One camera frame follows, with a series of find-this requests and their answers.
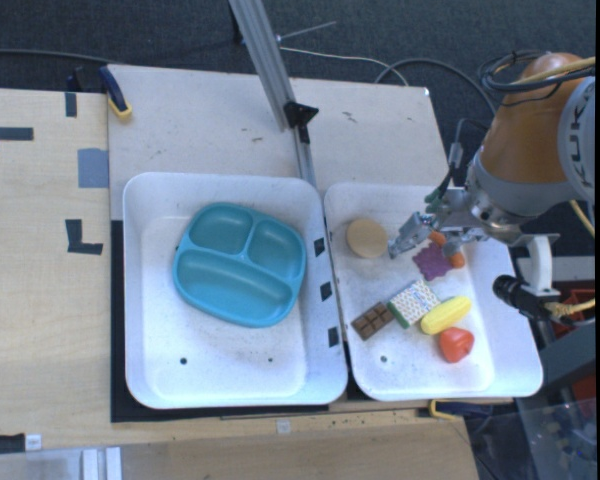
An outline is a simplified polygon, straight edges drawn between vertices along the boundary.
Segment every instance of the beige circular object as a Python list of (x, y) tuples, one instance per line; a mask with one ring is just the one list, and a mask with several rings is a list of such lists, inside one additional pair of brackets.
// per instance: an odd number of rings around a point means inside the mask
[(377, 258), (387, 250), (387, 232), (375, 220), (357, 219), (347, 228), (347, 244), (363, 258)]

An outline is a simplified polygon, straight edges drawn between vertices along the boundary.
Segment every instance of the red object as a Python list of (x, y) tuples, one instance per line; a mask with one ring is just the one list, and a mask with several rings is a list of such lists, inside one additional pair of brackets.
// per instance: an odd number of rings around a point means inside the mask
[(475, 338), (470, 331), (458, 327), (449, 327), (442, 331), (438, 338), (442, 355), (450, 363), (457, 363), (467, 357), (474, 342)]

